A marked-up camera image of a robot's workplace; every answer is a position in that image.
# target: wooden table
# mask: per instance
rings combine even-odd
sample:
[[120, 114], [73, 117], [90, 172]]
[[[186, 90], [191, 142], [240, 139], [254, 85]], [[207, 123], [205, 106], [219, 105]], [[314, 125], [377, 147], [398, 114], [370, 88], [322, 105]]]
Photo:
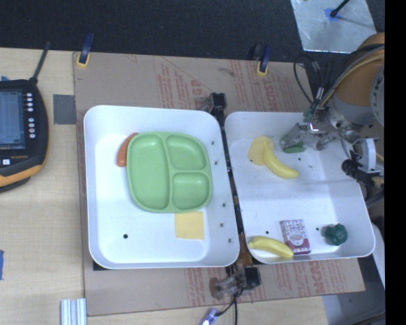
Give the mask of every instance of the wooden table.
[[[29, 79], [40, 49], [0, 48], [0, 76]], [[71, 51], [49, 51], [38, 87], [49, 113], [44, 169], [0, 194], [0, 324], [60, 324], [60, 301], [85, 297], [75, 125], [54, 125], [53, 96], [74, 95]], [[88, 317], [88, 324], [197, 324], [207, 307]], [[217, 325], [233, 324], [233, 308]], [[321, 297], [241, 303], [238, 324], [327, 324]]]

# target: yellow banana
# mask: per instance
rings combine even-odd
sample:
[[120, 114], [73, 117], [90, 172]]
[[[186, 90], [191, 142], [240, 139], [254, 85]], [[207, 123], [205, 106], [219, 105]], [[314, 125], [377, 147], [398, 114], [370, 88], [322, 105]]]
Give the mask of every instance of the yellow banana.
[[280, 257], [293, 257], [293, 251], [283, 242], [265, 236], [254, 236], [248, 247], [279, 255]]
[[281, 178], [292, 179], [299, 176], [299, 172], [297, 170], [292, 169], [279, 161], [266, 141], [263, 142], [263, 161], [272, 172]]

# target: yellow sticky note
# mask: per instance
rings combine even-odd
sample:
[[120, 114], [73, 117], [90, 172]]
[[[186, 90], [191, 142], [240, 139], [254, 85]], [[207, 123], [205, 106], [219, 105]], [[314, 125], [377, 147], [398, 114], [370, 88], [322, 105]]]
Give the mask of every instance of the yellow sticky note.
[[176, 238], [204, 239], [203, 212], [175, 213]]

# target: blue and yellow clamp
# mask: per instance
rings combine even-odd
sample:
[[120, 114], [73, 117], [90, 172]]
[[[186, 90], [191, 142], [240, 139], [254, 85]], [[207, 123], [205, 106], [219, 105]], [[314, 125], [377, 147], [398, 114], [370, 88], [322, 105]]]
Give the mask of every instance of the blue and yellow clamp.
[[263, 55], [260, 57], [260, 60], [257, 64], [257, 76], [265, 77], [268, 74], [268, 65], [269, 57], [271, 56], [271, 48], [269, 45], [266, 45], [263, 50]]
[[75, 64], [80, 68], [86, 68], [89, 65], [90, 49], [93, 43], [93, 32], [88, 32], [83, 43], [83, 49], [78, 53]]

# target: cardboard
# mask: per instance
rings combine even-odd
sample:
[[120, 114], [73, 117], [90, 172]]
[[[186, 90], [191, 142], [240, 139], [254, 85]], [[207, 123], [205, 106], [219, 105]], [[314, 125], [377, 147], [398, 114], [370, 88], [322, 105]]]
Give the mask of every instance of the cardboard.
[[[256, 61], [92, 53], [88, 67], [75, 65], [74, 92], [83, 231], [85, 298], [89, 316], [221, 305], [210, 286], [224, 268], [106, 270], [88, 249], [83, 118], [96, 105], [201, 109], [210, 93], [225, 93], [226, 114], [235, 111], [302, 112], [309, 106], [294, 78], [293, 64], [270, 62], [266, 77]], [[301, 85], [310, 92], [304, 68]], [[357, 259], [258, 265], [261, 285], [238, 302], [311, 297], [365, 290]]]

